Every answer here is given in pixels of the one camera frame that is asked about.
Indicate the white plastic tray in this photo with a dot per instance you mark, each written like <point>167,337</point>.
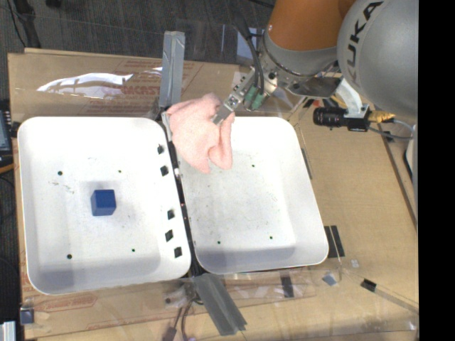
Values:
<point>256,197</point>
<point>89,144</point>

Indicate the black cylinder on white bracket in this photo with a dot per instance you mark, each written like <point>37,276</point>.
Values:
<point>328,116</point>

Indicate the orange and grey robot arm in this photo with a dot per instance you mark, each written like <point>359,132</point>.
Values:
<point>384,48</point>

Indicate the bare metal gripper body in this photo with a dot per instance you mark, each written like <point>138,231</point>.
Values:
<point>313,85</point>

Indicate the brown cardboard board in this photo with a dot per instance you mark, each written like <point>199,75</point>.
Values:
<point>359,190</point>

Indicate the pink cloth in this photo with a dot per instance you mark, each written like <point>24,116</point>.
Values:
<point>193,130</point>

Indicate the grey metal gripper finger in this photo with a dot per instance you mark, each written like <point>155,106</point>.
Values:
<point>222,115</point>

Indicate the blue cube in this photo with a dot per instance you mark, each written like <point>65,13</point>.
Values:
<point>103,203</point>

